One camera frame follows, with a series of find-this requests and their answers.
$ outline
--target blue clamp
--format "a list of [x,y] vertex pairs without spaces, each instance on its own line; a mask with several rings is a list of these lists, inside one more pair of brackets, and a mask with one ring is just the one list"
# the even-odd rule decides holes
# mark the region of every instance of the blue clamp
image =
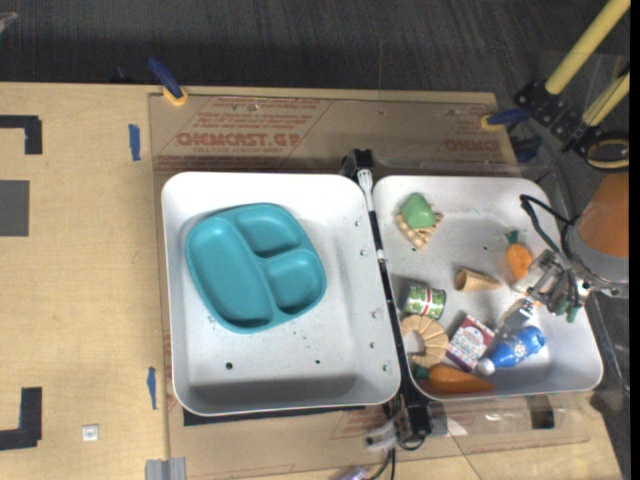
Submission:
[[173,76],[173,73],[169,71],[167,66],[158,59],[150,57],[149,62],[147,62],[147,67],[154,75],[156,75],[162,85],[164,85],[162,93],[171,103],[176,106],[184,105],[186,103],[189,95],[184,89],[182,89],[182,87],[180,87],[180,84],[178,84],[178,81]]
[[520,108],[514,108],[505,110],[504,112],[498,112],[497,114],[482,116],[481,124],[484,130],[495,131],[501,129],[503,126],[523,123],[530,117],[531,114],[529,114],[529,112]]

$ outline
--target toy carrot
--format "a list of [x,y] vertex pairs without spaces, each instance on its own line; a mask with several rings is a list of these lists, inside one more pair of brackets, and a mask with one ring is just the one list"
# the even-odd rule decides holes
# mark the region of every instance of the toy carrot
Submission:
[[431,368],[429,378],[419,379],[418,385],[428,392],[447,395],[479,393],[495,387],[492,382],[442,363]]
[[517,231],[508,233],[507,239],[509,240],[507,264],[517,281],[527,275],[529,265],[533,261],[533,258],[529,250],[524,245],[518,243]]

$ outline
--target toy ice cream cone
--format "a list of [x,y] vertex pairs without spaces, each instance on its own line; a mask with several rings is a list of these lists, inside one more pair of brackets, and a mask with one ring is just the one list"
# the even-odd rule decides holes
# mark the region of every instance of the toy ice cream cone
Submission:
[[497,290],[502,283],[487,274],[463,268],[455,279],[455,288],[461,292],[478,292],[483,290]]

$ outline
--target green can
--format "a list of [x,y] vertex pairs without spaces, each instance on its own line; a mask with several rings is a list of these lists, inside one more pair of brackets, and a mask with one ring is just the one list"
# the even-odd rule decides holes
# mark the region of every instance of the green can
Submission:
[[436,290],[426,284],[412,283],[403,311],[414,315],[428,316],[438,320],[444,311],[447,294],[444,290]]

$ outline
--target wooden table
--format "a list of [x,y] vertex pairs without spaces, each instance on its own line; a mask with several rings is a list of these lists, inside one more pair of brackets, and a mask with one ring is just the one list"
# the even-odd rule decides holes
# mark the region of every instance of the wooden table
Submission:
[[[361,91],[187,90],[378,96]],[[148,459],[171,456],[148,110],[148,96],[158,92],[158,87],[139,85],[0,84],[1,114],[38,116],[43,134],[43,153],[27,155],[23,130],[0,129],[0,180],[28,180],[30,197],[28,237],[0,236],[0,429],[18,427],[22,388],[42,389],[41,439],[35,447],[0,451],[3,478],[142,479]],[[421,101],[426,96],[394,97]],[[474,97],[459,95],[461,101]],[[140,129],[140,161],[132,161],[130,124]],[[156,374],[155,410],[149,368]],[[582,442],[467,458],[405,457],[397,475],[619,478],[602,418],[586,402],[579,408],[580,434],[588,436]],[[99,439],[83,440],[83,426],[94,424]],[[242,463],[235,470],[194,478],[252,474]],[[285,476],[277,469],[255,471],[269,472]],[[294,472],[286,478],[320,479],[334,473]]]

